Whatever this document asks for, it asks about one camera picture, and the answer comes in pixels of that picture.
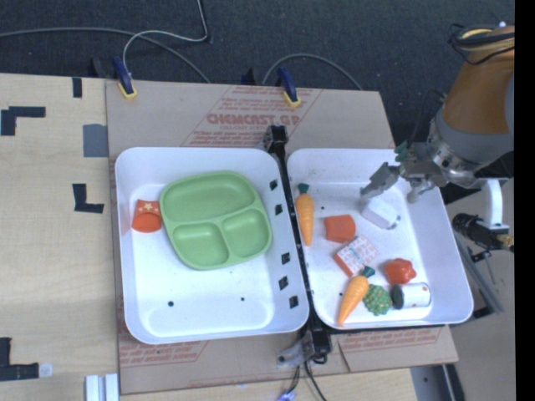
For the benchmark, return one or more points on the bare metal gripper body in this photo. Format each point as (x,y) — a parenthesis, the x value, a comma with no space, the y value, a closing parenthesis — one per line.
(430,165)

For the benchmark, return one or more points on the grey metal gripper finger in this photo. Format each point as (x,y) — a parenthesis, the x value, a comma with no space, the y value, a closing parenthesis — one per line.
(380,181)
(418,189)

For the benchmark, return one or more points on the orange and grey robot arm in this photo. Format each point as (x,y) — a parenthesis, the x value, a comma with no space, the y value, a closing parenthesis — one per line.
(476,98)

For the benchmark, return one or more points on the white plastic bottle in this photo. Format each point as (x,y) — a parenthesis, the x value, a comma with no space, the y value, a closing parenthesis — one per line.
(379,214)

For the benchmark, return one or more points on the white plastic tray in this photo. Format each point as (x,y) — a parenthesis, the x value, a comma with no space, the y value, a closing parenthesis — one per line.
(209,299)
(430,249)

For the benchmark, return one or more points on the orange rounded block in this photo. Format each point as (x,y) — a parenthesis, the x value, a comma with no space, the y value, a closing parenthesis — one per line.
(339,228)

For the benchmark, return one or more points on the orange and white carton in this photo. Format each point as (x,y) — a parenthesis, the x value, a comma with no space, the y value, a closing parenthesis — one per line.
(355,256)

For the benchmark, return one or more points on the orange carrot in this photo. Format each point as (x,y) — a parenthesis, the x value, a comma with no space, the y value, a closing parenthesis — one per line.
(305,215)
(353,295)

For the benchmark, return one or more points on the orange toy pepper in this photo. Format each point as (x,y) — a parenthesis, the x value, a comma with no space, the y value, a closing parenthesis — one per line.
(399,271)

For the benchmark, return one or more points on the thin black rod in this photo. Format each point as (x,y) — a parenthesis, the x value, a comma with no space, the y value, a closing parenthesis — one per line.
(292,207)

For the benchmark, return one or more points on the white can with dark lid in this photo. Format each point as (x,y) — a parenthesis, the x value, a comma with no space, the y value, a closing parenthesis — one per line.
(416,295)

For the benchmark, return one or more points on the green grapes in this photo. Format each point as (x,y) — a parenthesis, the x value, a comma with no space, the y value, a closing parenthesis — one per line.
(377,300)

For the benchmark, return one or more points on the green divided plate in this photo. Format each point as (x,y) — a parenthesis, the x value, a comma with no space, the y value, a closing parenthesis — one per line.
(209,207)

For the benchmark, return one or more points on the brown cardboard board red print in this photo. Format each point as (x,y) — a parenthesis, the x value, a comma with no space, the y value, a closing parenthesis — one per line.
(175,115)

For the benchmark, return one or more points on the orange can with stars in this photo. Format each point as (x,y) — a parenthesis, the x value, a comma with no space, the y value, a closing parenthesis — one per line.
(146,219)

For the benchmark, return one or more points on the black cylinder on white bracket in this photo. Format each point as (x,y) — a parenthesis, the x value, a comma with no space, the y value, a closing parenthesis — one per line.
(476,228)

